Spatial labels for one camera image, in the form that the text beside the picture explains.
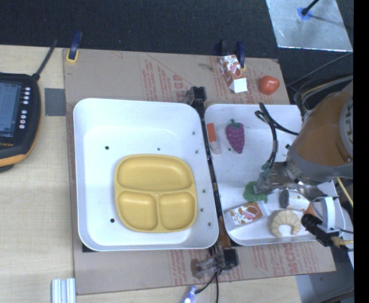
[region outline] purple grape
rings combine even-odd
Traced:
[[[226,126],[225,133],[233,150],[239,154],[243,152],[245,145],[245,128],[240,122],[230,119],[231,123]]]

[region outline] red tomato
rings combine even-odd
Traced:
[[[263,76],[260,80],[259,90],[261,93],[270,95],[273,94],[279,88],[279,81],[272,76]]]

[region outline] green object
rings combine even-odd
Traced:
[[[269,162],[269,161],[266,161],[266,162],[264,163],[264,165],[261,167],[261,169],[262,169],[262,170],[266,170],[266,169],[268,169],[269,165],[270,165],[270,162]]]
[[[257,182],[254,182],[254,181],[247,183],[245,190],[243,192],[243,197],[248,202],[264,201],[265,203],[267,203],[268,196],[266,194],[255,194],[254,193],[254,186],[256,185],[257,185]]]
[[[239,129],[240,122],[235,122],[233,119],[230,119],[229,125],[231,125],[232,127],[235,127],[236,129]]]

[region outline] croissant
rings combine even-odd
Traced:
[[[278,238],[283,236],[279,231],[280,225],[290,225],[292,235],[296,235],[302,227],[298,216],[288,209],[278,210],[272,214],[270,231]]]

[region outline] white tray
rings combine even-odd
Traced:
[[[266,105],[266,109],[280,125],[291,131],[299,132],[302,120],[297,106]],[[224,212],[247,203],[243,198],[245,186],[250,181],[258,179],[262,171],[261,166],[271,154],[271,130],[268,124],[255,116],[254,112],[257,110],[260,110],[258,105],[215,104],[208,107],[205,113],[206,124],[210,122],[214,124],[216,139],[222,151],[220,154],[211,154]],[[245,128],[245,146],[241,154],[229,150],[231,146],[225,135],[225,127],[230,123],[230,119],[241,122]],[[277,129],[277,138],[279,145],[276,162],[281,162],[285,160],[288,152],[285,146],[292,144],[295,136]],[[321,184],[319,188],[329,196],[337,196],[332,182]],[[269,211],[281,209],[278,198],[279,191],[268,196],[267,207]],[[345,220],[338,199],[334,201],[334,204],[336,206],[336,225],[343,229]],[[294,212],[299,218],[302,217],[302,212]],[[238,229],[227,230],[227,232],[234,242],[242,246],[315,240],[315,236],[303,227],[296,235],[291,235],[290,229],[290,226],[287,225],[280,226],[279,231],[283,236],[277,238],[269,232],[269,219],[262,218]]]
[[[87,98],[74,108],[78,231],[95,251],[201,249],[218,238],[218,219],[200,118],[185,104]],[[117,162],[133,154],[181,158],[196,182],[197,218],[180,232],[125,227],[114,203]]]

